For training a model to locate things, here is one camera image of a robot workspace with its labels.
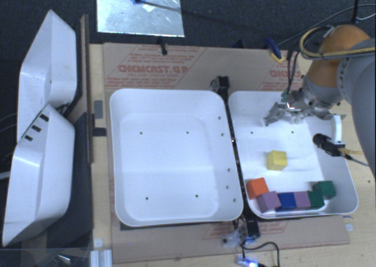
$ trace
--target wooden table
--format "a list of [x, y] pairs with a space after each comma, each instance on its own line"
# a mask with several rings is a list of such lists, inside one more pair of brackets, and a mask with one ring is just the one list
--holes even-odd
[[[90, 80], [92, 100], [104, 101], [103, 85], [103, 53], [101, 45], [90, 45]], [[299, 59], [303, 74], [308, 70], [310, 62]], [[360, 144], [355, 133], [351, 107], [342, 102], [332, 110], [337, 114], [346, 114], [343, 120], [343, 140], [347, 148], [359, 150]], [[98, 127], [106, 127], [104, 120], [96, 123]], [[110, 199], [108, 182], [107, 140], [106, 137], [93, 139], [94, 163], [92, 164], [92, 189], [94, 203], [93, 238], [103, 240], [103, 248], [111, 248]], [[350, 173], [358, 193], [359, 205], [356, 212], [346, 218], [351, 243], [347, 245], [282, 250], [280, 263], [282, 267], [296, 266], [373, 266], [376, 262], [376, 206], [375, 178], [368, 167], [348, 162]], [[248, 256], [257, 259], [266, 266], [275, 266], [276, 252], [254, 252]], [[116, 264], [115, 267], [194, 267], [194, 266], [236, 266], [235, 255], [217, 255], [198, 258], [186, 258], [164, 261]]]

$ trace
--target green block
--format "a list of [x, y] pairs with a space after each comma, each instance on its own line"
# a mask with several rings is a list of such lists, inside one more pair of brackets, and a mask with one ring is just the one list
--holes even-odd
[[324, 199], [330, 199], [335, 196], [335, 189], [332, 181], [319, 181], [313, 185], [314, 191], [322, 193]]
[[321, 208], [325, 205], [323, 195], [320, 191], [308, 191], [311, 208]]

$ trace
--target black carpet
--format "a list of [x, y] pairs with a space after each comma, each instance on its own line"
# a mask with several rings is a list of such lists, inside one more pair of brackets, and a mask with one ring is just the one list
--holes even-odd
[[[180, 0], [185, 38], [165, 38], [170, 45], [231, 47], [243, 39], [247, 48], [262, 48], [266, 36], [281, 42], [316, 22], [352, 6], [354, 0]], [[372, 4], [375, 0], [359, 0]], [[70, 26], [83, 14], [89, 15], [90, 42], [156, 43], [154, 36], [97, 33], [96, 0], [0, 0], [0, 119], [16, 112], [18, 73], [21, 63], [47, 11], [53, 9]], [[359, 17], [374, 13], [374, 7], [360, 8]], [[348, 22], [352, 11], [333, 19]], [[359, 22], [375, 37], [375, 18]], [[295, 41], [285, 43], [289, 49]], [[0, 130], [16, 118], [0, 122]], [[9, 169], [7, 156], [14, 148], [15, 128], [0, 132], [0, 171]], [[0, 184], [3, 209], [5, 187]], [[4, 212], [0, 210], [0, 221]]]

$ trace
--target cube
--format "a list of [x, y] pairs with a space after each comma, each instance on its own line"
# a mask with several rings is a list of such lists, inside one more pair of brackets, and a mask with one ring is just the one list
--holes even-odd
[[281, 201], [275, 191], [264, 193], [258, 196], [256, 199], [261, 213], [281, 207]]
[[255, 199], [261, 194], [269, 192], [268, 186], [265, 182], [265, 178], [263, 177], [257, 178], [255, 180], [250, 180], [249, 182], [247, 182], [246, 188], [249, 199]]
[[325, 205], [323, 194], [320, 191], [308, 191], [311, 208], [318, 209]]
[[314, 191], [320, 191], [324, 199], [330, 199], [335, 196], [335, 189], [332, 181], [319, 181], [313, 185]]
[[266, 161], [269, 170], [281, 171], [287, 166], [286, 152], [273, 150], [268, 153]]
[[281, 201], [281, 207], [278, 209], [278, 211], [296, 209], [294, 193], [278, 193], [278, 197]]
[[294, 192], [294, 197], [297, 209], [306, 209], [311, 207], [310, 197], [308, 196], [307, 191]]

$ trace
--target yellow block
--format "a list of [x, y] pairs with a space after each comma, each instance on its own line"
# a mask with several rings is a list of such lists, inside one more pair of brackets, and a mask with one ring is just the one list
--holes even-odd
[[266, 157], [267, 168], [269, 170], [283, 170], [287, 166], [287, 157], [285, 151], [276, 151], [273, 150], [269, 152]]

